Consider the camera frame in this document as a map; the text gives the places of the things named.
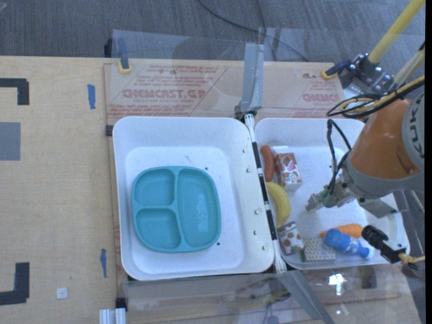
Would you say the brown cardboard board red print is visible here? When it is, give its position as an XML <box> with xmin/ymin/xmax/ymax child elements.
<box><xmin>103</xmin><ymin>61</ymin><xmax>404</xmax><ymax>305</ymax></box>

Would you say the red sausage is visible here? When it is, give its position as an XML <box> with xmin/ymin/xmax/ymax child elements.
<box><xmin>260</xmin><ymin>144</ymin><xmax>276</xmax><ymax>183</ymax></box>

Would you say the blue divided plate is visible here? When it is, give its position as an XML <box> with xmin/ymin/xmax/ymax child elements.
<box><xmin>131</xmin><ymin>165</ymin><xmax>223</xmax><ymax>253</ymax></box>

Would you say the yellow banana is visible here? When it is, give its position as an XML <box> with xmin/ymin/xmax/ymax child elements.
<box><xmin>265</xmin><ymin>181</ymin><xmax>292</xmax><ymax>230</ymax></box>

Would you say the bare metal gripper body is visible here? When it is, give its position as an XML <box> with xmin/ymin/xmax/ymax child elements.
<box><xmin>322</xmin><ymin>171</ymin><xmax>365</xmax><ymax>209</ymax></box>

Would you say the brown and white carton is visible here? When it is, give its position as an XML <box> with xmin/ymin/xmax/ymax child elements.
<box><xmin>273</xmin><ymin>152</ymin><xmax>304</xmax><ymax>192</ymax></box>

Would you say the white plastic tray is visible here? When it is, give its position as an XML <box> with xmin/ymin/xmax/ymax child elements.
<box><xmin>111</xmin><ymin>115</ymin><xmax>275</xmax><ymax>281</ymax></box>
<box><xmin>253</xmin><ymin>117</ymin><xmax>411</xmax><ymax>271</ymax></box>

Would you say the white can with strawberry print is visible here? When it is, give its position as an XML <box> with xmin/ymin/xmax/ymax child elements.
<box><xmin>277</xmin><ymin>221</ymin><xmax>306</xmax><ymax>257</ymax></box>

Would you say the orange carrot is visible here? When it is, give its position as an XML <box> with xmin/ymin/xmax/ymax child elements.
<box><xmin>319</xmin><ymin>223</ymin><xmax>365</xmax><ymax>240</ymax></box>

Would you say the blue plastic bottle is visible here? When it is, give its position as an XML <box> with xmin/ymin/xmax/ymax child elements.
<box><xmin>324</xmin><ymin>227</ymin><xmax>374</xmax><ymax>260</ymax></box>

